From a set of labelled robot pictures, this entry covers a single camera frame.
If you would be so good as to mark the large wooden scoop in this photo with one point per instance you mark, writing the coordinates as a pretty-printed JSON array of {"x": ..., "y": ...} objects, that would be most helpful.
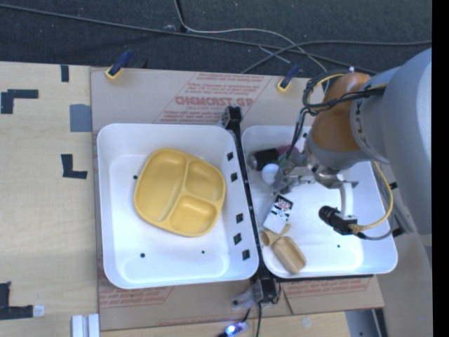
[{"x": 289, "y": 255}]

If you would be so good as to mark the yellow divided plate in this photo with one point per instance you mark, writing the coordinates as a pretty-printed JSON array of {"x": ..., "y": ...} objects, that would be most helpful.
[{"x": 165, "y": 188}]

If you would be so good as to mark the pink round toy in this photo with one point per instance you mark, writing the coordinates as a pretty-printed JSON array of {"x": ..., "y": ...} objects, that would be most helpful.
[{"x": 293, "y": 150}]

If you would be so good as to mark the white plastic tray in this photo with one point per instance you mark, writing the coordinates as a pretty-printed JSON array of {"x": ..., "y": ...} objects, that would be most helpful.
[
  {"x": 168, "y": 258},
  {"x": 326, "y": 251}
]

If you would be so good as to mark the white carton black red print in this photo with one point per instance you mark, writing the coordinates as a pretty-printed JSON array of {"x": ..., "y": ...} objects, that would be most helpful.
[{"x": 278, "y": 213}]

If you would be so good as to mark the black can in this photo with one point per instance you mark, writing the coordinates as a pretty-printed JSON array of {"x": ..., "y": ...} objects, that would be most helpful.
[{"x": 264, "y": 157}]

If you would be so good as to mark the white ball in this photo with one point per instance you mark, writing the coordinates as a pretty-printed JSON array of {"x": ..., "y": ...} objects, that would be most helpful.
[{"x": 269, "y": 173}]

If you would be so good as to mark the small wooden scoop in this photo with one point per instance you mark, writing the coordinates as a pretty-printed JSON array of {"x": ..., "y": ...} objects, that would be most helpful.
[{"x": 266, "y": 238}]

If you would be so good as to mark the black cylinder on white bracket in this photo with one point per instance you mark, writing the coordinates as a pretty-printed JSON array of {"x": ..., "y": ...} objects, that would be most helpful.
[{"x": 342, "y": 223}]

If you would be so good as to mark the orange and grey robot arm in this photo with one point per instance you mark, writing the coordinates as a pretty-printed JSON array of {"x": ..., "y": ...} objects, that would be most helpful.
[{"x": 393, "y": 118}]

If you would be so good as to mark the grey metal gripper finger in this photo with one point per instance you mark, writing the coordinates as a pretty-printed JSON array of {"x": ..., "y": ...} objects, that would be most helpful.
[
  {"x": 279, "y": 178},
  {"x": 288, "y": 187}
]

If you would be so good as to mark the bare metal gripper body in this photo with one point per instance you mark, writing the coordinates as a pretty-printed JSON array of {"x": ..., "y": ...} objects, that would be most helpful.
[{"x": 306, "y": 178}]

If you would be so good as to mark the brown cardboard board red print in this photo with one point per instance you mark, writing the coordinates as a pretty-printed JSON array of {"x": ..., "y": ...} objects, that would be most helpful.
[{"x": 140, "y": 97}]

